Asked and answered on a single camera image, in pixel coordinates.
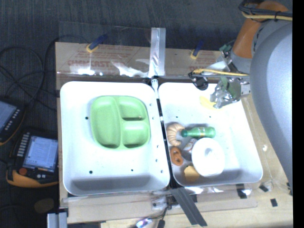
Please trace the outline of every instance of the display screen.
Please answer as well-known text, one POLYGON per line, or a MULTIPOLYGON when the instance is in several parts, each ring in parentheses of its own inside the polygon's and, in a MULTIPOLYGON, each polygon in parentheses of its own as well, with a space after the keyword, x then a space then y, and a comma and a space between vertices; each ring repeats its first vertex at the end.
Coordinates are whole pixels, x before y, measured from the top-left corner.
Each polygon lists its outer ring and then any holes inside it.
POLYGON ((7 121, 10 119, 16 109, 16 106, 0 101, 0 132, 6 126, 7 121))
POLYGON ((57 163, 58 140, 31 136, 23 167, 54 172, 57 163))

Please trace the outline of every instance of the yellow cable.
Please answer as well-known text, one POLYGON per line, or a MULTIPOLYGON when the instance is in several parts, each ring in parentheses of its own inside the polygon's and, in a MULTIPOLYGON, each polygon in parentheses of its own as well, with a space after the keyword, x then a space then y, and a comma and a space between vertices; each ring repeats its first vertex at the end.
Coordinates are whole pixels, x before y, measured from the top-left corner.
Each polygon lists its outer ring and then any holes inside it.
POLYGON ((292 17, 286 17, 286 16, 275 16, 275 15, 252 15, 252 14, 246 14, 242 12, 243 16, 247 19, 280 19, 280 20, 288 20, 293 21, 292 17))
POLYGON ((238 74, 238 73, 223 72, 223 71, 218 71, 218 70, 208 69, 208 68, 198 68, 198 69, 195 69, 193 71, 194 74, 200 74, 202 72, 210 72, 210 73, 229 75, 229 76, 249 76, 248 74, 238 74))

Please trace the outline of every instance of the blue clamp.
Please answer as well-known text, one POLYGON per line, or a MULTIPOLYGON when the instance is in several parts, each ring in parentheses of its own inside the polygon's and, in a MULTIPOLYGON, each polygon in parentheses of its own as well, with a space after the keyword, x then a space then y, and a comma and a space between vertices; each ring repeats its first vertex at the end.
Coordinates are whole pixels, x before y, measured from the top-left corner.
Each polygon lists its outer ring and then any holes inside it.
POLYGON ((200 40, 198 45, 196 46, 196 48, 194 50, 192 50, 191 55, 190 55, 190 57, 192 59, 197 59, 197 57, 199 56, 200 49, 203 46, 203 44, 204 44, 204 41, 200 40))
POLYGON ((108 38, 108 36, 106 34, 98 37, 95 41, 93 41, 91 44, 86 46, 86 50, 89 53, 94 52, 98 48, 98 45, 102 44, 107 38, 108 38))

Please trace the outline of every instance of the transparent plastic sheet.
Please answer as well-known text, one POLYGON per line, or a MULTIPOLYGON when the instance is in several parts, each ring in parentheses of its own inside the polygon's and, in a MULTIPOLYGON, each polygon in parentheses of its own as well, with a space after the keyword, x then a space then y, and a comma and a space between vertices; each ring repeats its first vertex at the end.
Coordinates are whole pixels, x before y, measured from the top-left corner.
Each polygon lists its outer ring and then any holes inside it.
MULTIPOLYGON (((79 77, 81 77, 81 80, 86 81, 103 81, 104 78, 102 76, 111 76, 111 79, 113 81, 116 81, 120 76, 127 76, 124 78, 126 78, 128 82, 132 82, 138 78, 147 77, 151 62, 153 60, 154 62, 157 62, 158 58, 163 57, 163 55, 159 54, 160 50, 156 50, 156 53, 154 54, 152 53, 153 48, 157 48, 157 45, 155 44, 155 47, 152 46, 151 34, 152 29, 136 29, 62 22, 60 27, 60 35, 62 36, 62 39, 56 45, 57 89, 60 89, 65 82, 79 80, 79 77), (115 32, 114 34, 116 35, 116 40, 112 41, 112 43, 107 41, 107 43, 110 45, 106 45, 105 41, 104 44, 99 45, 97 52, 100 50, 100 55, 103 55, 103 53, 109 48, 113 49, 112 51, 109 51, 109 60, 107 60, 108 64, 92 64, 92 58, 89 58, 89 60, 88 58, 81 59, 81 55, 83 53, 87 53, 86 46, 98 36, 104 34, 107 29, 109 29, 111 32, 115 32), (64 37, 65 34, 72 32, 73 34, 81 35, 81 37, 64 37), (130 52, 132 53, 129 54, 129 56, 120 51, 120 49, 125 50, 129 47, 137 48, 138 51, 135 52, 134 50, 130 49, 130 52), (115 66, 112 62, 116 62, 117 59, 120 60, 120 64, 116 64, 115 66), (68 60, 75 60, 79 62, 77 62, 77 64, 75 64, 75 62, 70 62, 71 65, 69 65, 67 63, 68 60)), ((173 39, 168 38, 167 33, 166 41, 168 40, 170 41, 173 39)), ((197 58, 193 59, 191 58, 192 51, 192 48, 178 49, 176 47, 172 47, 165 49, 164 74, 167 79, 170 79, 170 77, 187 78, 189 72, 193 71, 196 68, 208 67, 209 65, 215 63, 220 55, 219 51, 201 50, 199 51, 197 58)), ((240 185, 218 185, 210 187, 186 187, 186 190, 189 194, 197 195, 197 206, 199 207, 200 211, 256 207, 257 203, 254 199, 254 191, 262 191, 261 186, 266 187, 267 191, 271 191, 273 184, 277 179, 279 180, 279 176, 281 175, 281 173, 270 172, 268 161, 269 158, 273 156, 273 150, 271 150, 272 148, 269 140, 265 135, 263 128, 261 128, 250 96, 248 99, 242 99, 242 103, 247 115, 250 129, 252 131, 258 155, 263 166, 263 177, 256 183, 241 183, 240 185)), ((110 205, 111 200, 117 199, 115 201, 115 205, 117 206, 120 204, 127 206, 128 202, 135 202, 138 203, 138 205, 141 204, 143 207, 145 207, 144 210, 142 210, 143 212, 151 211, 152 214, 159 212, 159 210, 155 209, 155 207, 152 206, 152 201, 164 196, 170 196, 168 190, 160 190, 151 193, 114 193, 84 197, 73 197, 65 193, 63 195, 61 194, 61 206, 84 208, 89 206, 97 207, 98 205, 103 204, 104 208, 106 208, 107 205, 110 205)), ((172 213, 182 213, 182 210, 177 206, 175 211, 172 211, 172 213)), ((113 219, 122 218, 119 217, 119 214, 115 213, 113 213, 113 216, 111 217, 113 217, 113 219)))

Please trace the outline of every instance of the table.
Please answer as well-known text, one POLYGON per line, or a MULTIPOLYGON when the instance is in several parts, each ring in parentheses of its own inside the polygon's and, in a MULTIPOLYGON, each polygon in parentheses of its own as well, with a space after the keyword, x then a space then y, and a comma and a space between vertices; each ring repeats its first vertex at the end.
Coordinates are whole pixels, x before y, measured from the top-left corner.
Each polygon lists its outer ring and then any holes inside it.
MULTIPOLYGON (((56 43, 56 64, 57 90, 68 81, 72 80, 112 80, 106 77, 92 77, 88 75, 75 76, 63 73, 64 65, 77 55, 79 51, 77 43, 56 43)), ((188 50, 167 49, 166 60, 180 62, 185 67, 178 67, 170 64, 167 68, 169 75, 186 76, 195 67, 206 67, 219 56, 217 51, 201 51, 197 65, 193 65, 187 57, 188 50)), ((143 78, 136 78, 137 81, 144 81, 143 78)), ((223 192, 217 196, 213 194, 198 195, 197 207, 202 213, 209 227, 279 227, 291 226, 293 224, 293 196, 286 185, 287 178, 282 166, 266 136, 265 131, 255 111, 252 98, 242 99, 242 103, 247 115, 250 129, 258 149, 263 165, 264 176, 261 183, 252 186, 250 194, 246 199, 240 199, 237 192, 223 192)), ((58 139, 59 139, 59 196, 61 208, 67 208, 68 224, 99 222, 100 227, 132 227, 143 217, 158 216, 162 209, 155 208, 153 202, 159 201, 162 195, 151 196, 149 193, 128 193, 94 195, 88 197, 70 197, 62 182, 62 144, 61 144, 61 113, 60 99, 57 99, 58 109, 58 139)), ((191 224, 178 206, 167 211, 164 218, 166 227, 185 228, 191 224)), ((149 224, 147 227, 156 227, 157 222, 149 224)))

